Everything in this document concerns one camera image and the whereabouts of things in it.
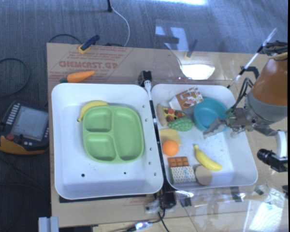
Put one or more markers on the thin black and white rod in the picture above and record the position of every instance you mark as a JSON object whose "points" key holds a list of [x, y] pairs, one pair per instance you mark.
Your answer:
{"points": [[157, 132]]}

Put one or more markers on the yellow cheese wedge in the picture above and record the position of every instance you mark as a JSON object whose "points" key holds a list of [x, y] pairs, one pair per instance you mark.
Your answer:
{"points": [[170, 134]]}

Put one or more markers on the yellow banana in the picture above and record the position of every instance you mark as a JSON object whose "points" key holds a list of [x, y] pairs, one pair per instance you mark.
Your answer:
{"points": [[206, 161], [89, 105]]}

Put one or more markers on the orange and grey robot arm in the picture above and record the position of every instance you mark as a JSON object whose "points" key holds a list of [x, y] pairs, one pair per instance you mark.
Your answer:
{"points": [[270, 86]]}

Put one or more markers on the orange carrot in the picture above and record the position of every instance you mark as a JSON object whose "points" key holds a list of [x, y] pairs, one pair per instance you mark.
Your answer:
{"points": [[79, 76]]}

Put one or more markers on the brown round biscuit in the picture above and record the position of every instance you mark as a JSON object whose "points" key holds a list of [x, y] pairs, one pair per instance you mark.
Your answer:
{"points": [[204, 176]]}

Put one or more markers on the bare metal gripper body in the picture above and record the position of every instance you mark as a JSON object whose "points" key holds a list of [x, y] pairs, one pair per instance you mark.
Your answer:
{"points": [[241, 120]]}

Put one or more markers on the white patterned packet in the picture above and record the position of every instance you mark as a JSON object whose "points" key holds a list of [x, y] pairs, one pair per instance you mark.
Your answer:
{"points": [[182, 175]]}

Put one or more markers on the blue bowl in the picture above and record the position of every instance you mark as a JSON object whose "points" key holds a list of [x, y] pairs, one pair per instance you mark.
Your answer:
{"points": [[205, 115]]}

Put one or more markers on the green divided plate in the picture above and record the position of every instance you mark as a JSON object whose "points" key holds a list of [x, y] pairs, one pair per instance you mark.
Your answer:
{"points": [[125, 134]]}

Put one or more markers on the green grapes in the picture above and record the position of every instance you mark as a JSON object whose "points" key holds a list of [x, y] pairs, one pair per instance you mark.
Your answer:
{"points": [[182, 124]]}

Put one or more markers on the black cylinder on white bracket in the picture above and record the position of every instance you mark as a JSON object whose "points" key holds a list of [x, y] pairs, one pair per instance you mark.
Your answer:
{"points": [[273, 158]]}

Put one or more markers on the brown chocolate bar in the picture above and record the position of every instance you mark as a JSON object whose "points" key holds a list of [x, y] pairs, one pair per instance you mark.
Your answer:
{"points": [[178, 162]]}

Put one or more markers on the pizza slice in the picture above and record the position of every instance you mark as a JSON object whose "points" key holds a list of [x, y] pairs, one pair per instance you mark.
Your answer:
{"points": [[165, 115]]}

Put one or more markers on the brown cardboard board, red print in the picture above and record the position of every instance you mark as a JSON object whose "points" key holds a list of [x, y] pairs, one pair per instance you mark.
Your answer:
{"points": [[62, 214]]}

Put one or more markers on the white plastic tray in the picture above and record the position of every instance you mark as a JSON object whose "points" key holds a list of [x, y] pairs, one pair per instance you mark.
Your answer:
{"points": [[70, 158], [234, 158]]}

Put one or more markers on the white and orange carton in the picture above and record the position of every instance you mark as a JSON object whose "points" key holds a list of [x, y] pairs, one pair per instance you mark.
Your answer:
{"points": [[187, 98]]}

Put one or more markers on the orange fruit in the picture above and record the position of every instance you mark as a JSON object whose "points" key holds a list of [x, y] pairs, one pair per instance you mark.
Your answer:
{"points": [[170, 148]]}

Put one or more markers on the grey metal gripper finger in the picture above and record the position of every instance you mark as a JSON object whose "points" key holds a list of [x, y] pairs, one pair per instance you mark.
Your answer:
{"points": [[235, 134], [215, 128]]}

